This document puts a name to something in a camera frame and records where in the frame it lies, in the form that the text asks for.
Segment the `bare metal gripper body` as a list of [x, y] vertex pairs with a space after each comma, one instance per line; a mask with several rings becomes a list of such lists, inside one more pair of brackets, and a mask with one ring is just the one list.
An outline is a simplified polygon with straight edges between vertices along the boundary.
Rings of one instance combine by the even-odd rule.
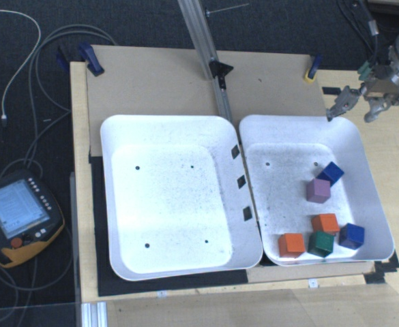
[[373, 97], [399, 95], [399, 58], [391, 57], [388, 65], [366, 61], [361, 66], [361, 94]]

